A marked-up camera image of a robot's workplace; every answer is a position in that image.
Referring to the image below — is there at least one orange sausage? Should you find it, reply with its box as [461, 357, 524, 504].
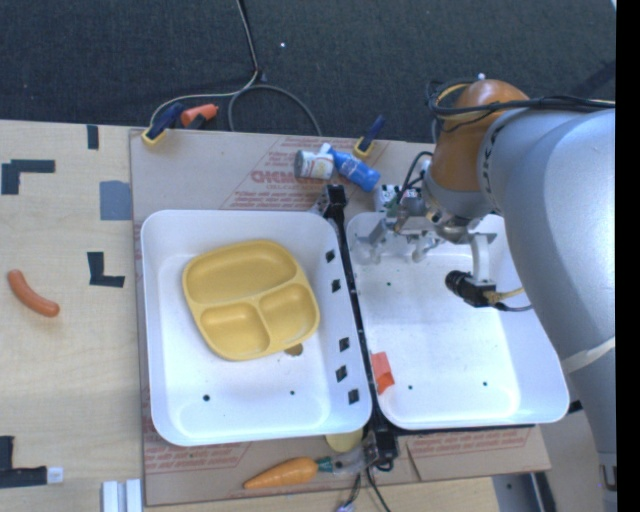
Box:
[6, 268, 62, 319]

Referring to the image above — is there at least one orange carrot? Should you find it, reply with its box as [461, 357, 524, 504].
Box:
[242, 455, 337, 491]

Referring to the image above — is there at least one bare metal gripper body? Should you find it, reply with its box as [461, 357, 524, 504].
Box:
[393, 191, 475, 245]

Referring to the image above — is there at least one white can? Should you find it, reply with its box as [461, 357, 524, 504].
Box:
[293, 148, 336, 182]

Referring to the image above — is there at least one brown cardboard board red print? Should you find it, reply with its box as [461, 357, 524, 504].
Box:
[128, 128, 552, 508]

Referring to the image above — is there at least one pale yellow round object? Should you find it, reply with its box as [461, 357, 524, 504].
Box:
[324, 427, 365, 454]

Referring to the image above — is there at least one blue bottle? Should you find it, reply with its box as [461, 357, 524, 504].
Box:
[319, 142, 383, 194]

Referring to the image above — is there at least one black block with wires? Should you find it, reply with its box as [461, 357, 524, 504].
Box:
[322, 183, 350, 222]
[366, 426, 401, 465]

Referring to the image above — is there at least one black cylinder on white bracket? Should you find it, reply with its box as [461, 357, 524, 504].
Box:
[444, 232, 499, 309]

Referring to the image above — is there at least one yellow divided plate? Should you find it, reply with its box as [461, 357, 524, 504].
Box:
[181, 238, 322, 363]

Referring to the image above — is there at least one white plastic tray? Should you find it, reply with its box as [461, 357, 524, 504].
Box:
[345, 210, 572, 432]
[139, 208, 374, 448]

